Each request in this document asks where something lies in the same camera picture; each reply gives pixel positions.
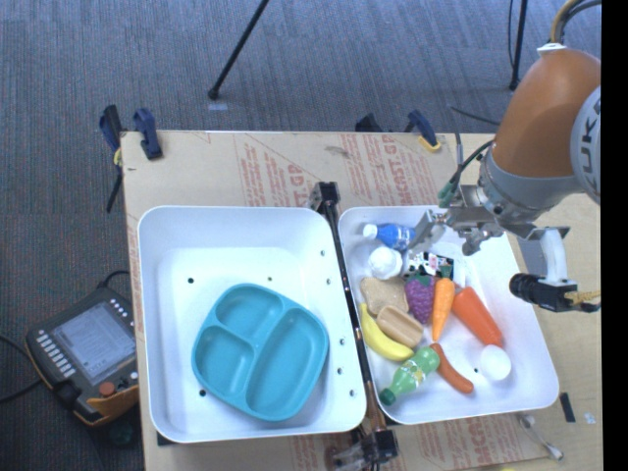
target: carpeted floor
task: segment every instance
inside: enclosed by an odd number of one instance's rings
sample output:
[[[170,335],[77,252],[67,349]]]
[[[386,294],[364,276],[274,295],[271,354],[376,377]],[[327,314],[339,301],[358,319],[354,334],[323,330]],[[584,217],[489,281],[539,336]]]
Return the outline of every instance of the carpeted floor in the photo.
[[[260,0],[0,0],[0,334],[26,331],[127,269],[122,197],[98,126],[353,131],[372,112],[403,131],[419,109],[437,132],[492,132],[508,105],[522,0],[271,0],[211,101],[207,92]],[[520,77],[567,0],[529,0]],[[564,43],[602,53],[602,6]],[[453,112],[452,105],[475,116]],[[112,288],[130,295],[126,277]],[[0,396],[37,377],[0,340]],[[0,468],[142,469],[137,409],[89,430],[42,384],[0,403]]]

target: blue plate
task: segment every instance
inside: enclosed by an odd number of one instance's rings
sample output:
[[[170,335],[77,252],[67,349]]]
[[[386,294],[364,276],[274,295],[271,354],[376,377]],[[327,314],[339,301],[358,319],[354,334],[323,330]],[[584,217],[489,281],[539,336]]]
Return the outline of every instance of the blue plate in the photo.
[[[312,312],[257,285],[227,289],[192,350],[192,369],[211,394],[265,421],[294,416],[312,393],[329,350]]]

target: toy banana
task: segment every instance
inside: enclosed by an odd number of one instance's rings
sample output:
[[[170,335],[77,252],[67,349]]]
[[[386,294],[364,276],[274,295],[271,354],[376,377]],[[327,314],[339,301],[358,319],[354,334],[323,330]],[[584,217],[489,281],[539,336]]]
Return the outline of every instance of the toy banana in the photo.
[[[366,303],[360,303],[360,325],[366,344],[378,354],[392,361],[405,361],[414,354],[407,345],[391,339],[368,312]]]

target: white egg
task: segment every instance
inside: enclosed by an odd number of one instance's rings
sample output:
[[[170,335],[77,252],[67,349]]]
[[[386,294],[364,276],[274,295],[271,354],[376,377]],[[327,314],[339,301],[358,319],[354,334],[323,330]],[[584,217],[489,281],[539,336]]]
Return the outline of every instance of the white egg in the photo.
[[[510,373],[512,362],[505,350],[491,344],[482,349],[480,368],[480,373],[490,381],[500,381]]]

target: green soda bottle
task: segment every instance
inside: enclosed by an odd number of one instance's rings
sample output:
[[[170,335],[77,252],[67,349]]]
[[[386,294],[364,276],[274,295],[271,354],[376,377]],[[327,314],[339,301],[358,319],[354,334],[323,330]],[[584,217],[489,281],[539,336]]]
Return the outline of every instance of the green soda bottle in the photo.
[[[400,394],[411,393],[419,388],[426,377],[441,364],[439,355],[428,346],[421,347],[399,366],[391,384],[380,392],[380,401],[390,406]]]

